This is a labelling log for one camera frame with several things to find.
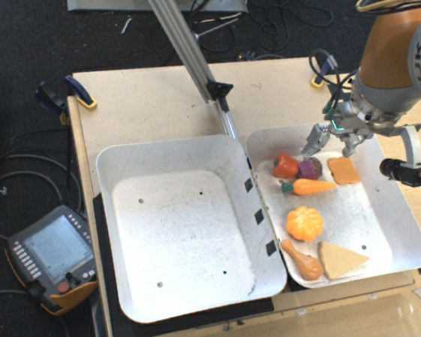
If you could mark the purple toy vegetable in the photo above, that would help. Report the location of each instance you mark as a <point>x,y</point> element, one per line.
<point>310,169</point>

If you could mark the brown chicken drumstick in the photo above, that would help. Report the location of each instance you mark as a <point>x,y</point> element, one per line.
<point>307,264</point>

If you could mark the orange pumpkin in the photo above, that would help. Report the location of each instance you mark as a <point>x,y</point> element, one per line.
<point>304,224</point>

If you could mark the pale wood board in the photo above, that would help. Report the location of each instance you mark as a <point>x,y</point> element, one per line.
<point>150,106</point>

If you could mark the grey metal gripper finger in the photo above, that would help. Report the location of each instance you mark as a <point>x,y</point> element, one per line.
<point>350,146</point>
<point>316,140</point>

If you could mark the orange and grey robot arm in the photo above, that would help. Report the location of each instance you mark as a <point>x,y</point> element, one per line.
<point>389,49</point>

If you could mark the black cylinder on white bracket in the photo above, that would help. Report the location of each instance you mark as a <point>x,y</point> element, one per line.
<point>403,172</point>

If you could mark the tan cheese wedge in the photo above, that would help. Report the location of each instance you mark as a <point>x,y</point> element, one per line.
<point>338,260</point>

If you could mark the orange carrot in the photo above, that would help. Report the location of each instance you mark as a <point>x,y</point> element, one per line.
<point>312,186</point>

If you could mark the orange bread slice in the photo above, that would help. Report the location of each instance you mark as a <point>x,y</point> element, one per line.
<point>343,170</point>

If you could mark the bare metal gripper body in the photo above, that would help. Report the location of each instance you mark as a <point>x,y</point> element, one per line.
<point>356,121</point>

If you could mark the white plastic tray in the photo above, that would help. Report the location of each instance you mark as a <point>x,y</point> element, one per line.
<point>180,235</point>
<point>352,216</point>

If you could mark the red bell pepper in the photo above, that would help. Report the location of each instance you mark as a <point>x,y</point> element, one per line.
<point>285,166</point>

